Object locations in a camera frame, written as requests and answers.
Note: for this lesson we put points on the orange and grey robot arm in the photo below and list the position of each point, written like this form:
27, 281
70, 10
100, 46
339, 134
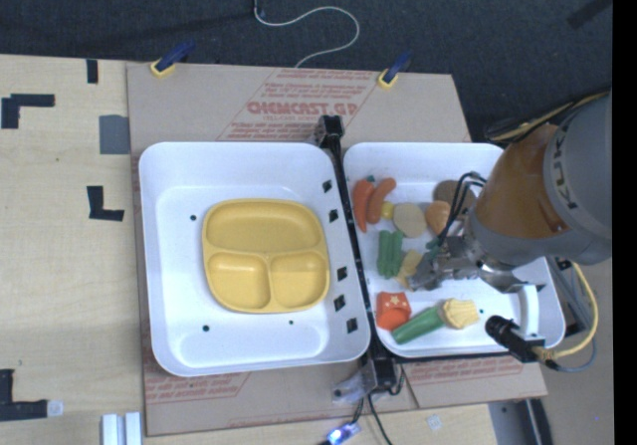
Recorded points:
527, 194

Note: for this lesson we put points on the small yellow toy piece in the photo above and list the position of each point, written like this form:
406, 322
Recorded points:
387, 211

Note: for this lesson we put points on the orange sausage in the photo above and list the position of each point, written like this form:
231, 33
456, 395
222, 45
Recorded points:
379, 199

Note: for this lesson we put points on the green beans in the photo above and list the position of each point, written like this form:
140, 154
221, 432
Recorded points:
389, 254

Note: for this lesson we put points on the brown cardboard board red print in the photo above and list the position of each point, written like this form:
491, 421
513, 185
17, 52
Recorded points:
209, 99

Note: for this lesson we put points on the yellow divided plate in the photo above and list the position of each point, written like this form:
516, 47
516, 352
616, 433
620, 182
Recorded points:
264, 254

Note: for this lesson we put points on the pale yellow ribbed shell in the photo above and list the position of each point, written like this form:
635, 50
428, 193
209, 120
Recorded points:
460, 313

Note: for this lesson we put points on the green cucumber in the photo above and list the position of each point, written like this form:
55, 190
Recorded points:
415, 326

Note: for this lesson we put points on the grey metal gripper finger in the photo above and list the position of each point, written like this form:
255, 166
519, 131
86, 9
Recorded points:
420, 280
428, 261

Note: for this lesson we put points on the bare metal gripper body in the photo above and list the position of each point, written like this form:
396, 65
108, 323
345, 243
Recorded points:
465, 259

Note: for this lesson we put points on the orange carrot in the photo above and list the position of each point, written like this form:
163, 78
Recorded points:
361, 201

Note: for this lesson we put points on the black cylinder on white bracket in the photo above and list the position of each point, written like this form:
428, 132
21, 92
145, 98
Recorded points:
512, 336

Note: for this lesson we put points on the orange bread roll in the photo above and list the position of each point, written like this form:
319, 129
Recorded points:
438, 216

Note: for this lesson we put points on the red fries box with star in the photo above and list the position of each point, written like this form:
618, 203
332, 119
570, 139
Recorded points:
390, 311

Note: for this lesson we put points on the thin black rod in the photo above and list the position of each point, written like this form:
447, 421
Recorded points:
356, 244

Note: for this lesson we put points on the pale yellow cheese wedge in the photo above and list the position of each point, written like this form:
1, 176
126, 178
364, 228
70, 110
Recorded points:
409, 266

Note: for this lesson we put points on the beige potato slice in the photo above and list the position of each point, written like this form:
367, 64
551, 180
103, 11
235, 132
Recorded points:
409, 220

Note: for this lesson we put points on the brown biscuit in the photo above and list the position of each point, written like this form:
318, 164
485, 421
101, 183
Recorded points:
445, 191

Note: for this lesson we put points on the white plastic tray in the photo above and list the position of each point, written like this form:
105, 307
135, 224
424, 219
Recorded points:
497, 338
169, 259

